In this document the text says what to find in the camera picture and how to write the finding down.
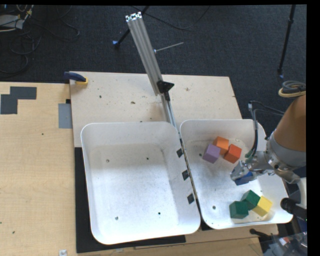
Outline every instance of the empty white tray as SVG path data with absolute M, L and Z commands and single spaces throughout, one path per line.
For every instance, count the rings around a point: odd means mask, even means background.
M 111 245 L 198 230 L 199 210 L 171 124 L 90 123 L 81 143 L 97 241 Z
M 245 154 L 254 143 L 254 126 L 250 119 L 232 120 L 186 120 L 180 126 L 180 133 L 185 147 L 190 173 L 205 223 L 213 229 L 227 229 L 241 226 L 262 224 L 278 224 L 291 221 L 293 215 L 281 208 L 281 200 L 288 194 L 283 180 L 277 176 L 264 174 L 247 184 L 237 186 L 230 178 L 230 172 L 237 165 L 218 158 L 215 163 L 202 159 L 206 147 L 217 136 L 229 139 L 242 149 L 240 160 L 245 160 Z M 258 151 L 266 149 L 265 131 L 261 125 L 258 129 Z M 230 218 L 229 205 L 240 201 L 242 195 L 252 190 L 259 196 L 265 196 L 272 201 L 270 211 L 260 217 L 254 211 L 243 219 Z

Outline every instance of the green block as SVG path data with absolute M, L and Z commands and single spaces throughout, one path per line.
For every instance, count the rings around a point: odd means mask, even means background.
M 248 205 L 245 201 L 234 201 L 229 205 L 230 217 L 233 219 L 243 219 L 249 215 Z
M 260 196 L 258 196 L 252 190 L 248 190 L 247 192 L 245 192 L 241 198 L 241 201 L 244 201 L 247 203 L 249 211 L 258 205 L 259 200 L 260 200 Z

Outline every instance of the robotic arm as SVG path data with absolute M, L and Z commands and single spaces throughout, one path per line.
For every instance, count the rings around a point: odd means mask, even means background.
M 292 214 L 294 214 L 293 211 L 298 211 L 297 214 L 305 220 L 307 219 L 307 179 L 300 178 L 294 173 L 294 170 L 307 165 L 306 107 L 306 92 L 304 91 L 288 107 L 276 129 L 267 139 L 264 151 L 256 151 L 258 123 L 253 120 L 256 134 L 255 145 L 246 155 L 246 160 L 239 161 L 230 173 L 230 178 L 238 186 L 264 174 L 276 174 L 289 184 L 297 184 L 301 194 L 300 204 L 296 207 L 296 204 L 289 198 L 284 198 L 281 207 Z

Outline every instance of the orange block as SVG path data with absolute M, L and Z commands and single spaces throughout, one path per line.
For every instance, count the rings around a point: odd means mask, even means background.
M 239 160 L 241 156 L 241 151 L 242 149 L 240 147 L 234 144 L 230 144 L 229 149 L 227 153 L 225 153 L 223 158 L 234 164 L 237 160 Z
M 220 155 L 224 155 L 229 149 L 229 140 L 224 137 L 216 137 L 212 144 L 221 149 Z

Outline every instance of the wooden table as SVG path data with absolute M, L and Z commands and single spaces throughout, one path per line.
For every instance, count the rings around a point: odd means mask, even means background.
M 163 116 L 161 104 L 154 98 L 149 102 L 151 112 L 145 108 L 143 100 L 154 96 L 150 85 L 143 86 L 145 97 L 138 97 L 136 83 L 148 83 L 146 74 L 89 73 L 79 72 L 98 85 L 91 93 L 83 94 L 90 87 L 74 87 L 70 84 L 0 82 L 0 95 L 10 94 L 11 87 L 35 87 L 36 99 L 18 99 L 17 114 L 0 114 L 0 251 L 8 256 L 57 256 L 66 250 L 68 256 L 104 256 L 121 253 L 125 256 L 144 255 L 262 255 L 259 239 L 249 232 L 250 227 L 232 229 L 201 229 L 185 236 L 186 243 L 127 247 L 101 250 L 99 252 L 77 253 L 76 251 L 76 205 L 75 205 L 75 155 L 79 146 L 79 131 L 88 120 L 81 121 L 79 113 L 90 112 L 90 97 L 105 98 L 106 113 L 109 104 L 128 104 L 116 108 L 118 112 L 101 117 L 99 111 L 92 110 L 94 120 L 114 122 L 119 113 L 127 107 L 137 107 L 127 115 L 130 121 L 159 121 Z M 104 81 L 119 82 L 118 93 L 103 87 Z M 131 79 L 125 94 L 125 80 Z M 190 119 L 241 119 L 241 114 L 228 77 L 164 75 L 165 81 L 175 81 L 170 91 L 172 107 L 177 124 Z M 87 95 L 88 102 L 80 102 L 81 94 Z M 71 99 L 73 129 L 59 128 L 59 104 Z M 212 111 L 199 111 L 190 103 L 201 100 Z M 276 224 L 256 225 L 254 228 L 265 234 L 278 233 Z

